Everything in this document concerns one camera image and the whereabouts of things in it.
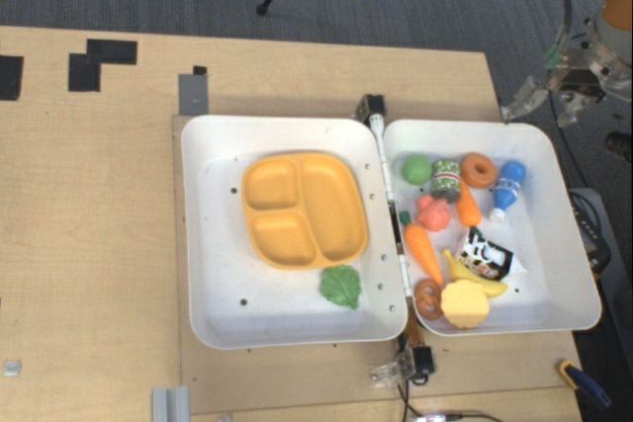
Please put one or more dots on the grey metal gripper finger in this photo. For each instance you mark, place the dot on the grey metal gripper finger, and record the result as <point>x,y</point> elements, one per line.
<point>525,100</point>
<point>571,109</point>

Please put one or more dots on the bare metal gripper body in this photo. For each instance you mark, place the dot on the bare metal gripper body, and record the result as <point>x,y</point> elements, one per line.
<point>581,79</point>

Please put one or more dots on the blue and white bottle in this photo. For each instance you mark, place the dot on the blue and white bottle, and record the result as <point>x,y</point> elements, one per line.
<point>507,190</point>

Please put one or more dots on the orange doughnut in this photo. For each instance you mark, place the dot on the orange doughnut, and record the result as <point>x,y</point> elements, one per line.
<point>469,178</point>

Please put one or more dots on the green can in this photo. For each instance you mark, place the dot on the green can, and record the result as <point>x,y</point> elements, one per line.
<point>445,178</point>

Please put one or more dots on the short orange carrot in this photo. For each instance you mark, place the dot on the short orange carrot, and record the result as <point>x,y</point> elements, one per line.
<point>468,210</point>

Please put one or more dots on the green ball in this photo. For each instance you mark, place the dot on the green ball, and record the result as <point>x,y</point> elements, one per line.
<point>415,169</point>

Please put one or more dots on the pink toy food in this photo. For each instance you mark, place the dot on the pink toy food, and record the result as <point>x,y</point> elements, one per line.
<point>433,215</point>

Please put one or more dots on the white plastic tray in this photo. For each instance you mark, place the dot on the white plastic tray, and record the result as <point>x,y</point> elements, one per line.
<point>554,262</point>
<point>217,262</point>

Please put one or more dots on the thin black and white rod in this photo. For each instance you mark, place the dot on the thin black and white rod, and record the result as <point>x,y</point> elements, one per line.
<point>385,168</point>

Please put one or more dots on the black and white carton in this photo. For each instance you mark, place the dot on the black and white carton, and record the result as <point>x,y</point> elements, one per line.
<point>484,254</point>

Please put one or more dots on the long orange carrot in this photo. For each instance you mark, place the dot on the long orange carrot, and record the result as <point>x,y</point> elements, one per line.
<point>420,247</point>

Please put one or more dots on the yellow banana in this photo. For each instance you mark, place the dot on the yellow banana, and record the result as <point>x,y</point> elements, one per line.
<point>457,271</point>

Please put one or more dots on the yellow round biscuit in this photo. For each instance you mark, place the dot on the yellow round biscuit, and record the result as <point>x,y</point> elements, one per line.
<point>465,304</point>

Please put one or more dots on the orange divided plate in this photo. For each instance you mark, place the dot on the orange divided plate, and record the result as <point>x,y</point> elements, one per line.
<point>326,212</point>

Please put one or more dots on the brown pretzel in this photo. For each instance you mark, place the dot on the brown pretzel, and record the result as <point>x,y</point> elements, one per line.
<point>420,306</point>

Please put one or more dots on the green lettuce leaf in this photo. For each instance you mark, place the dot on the green lettuce leaf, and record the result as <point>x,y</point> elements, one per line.
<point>340,285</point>

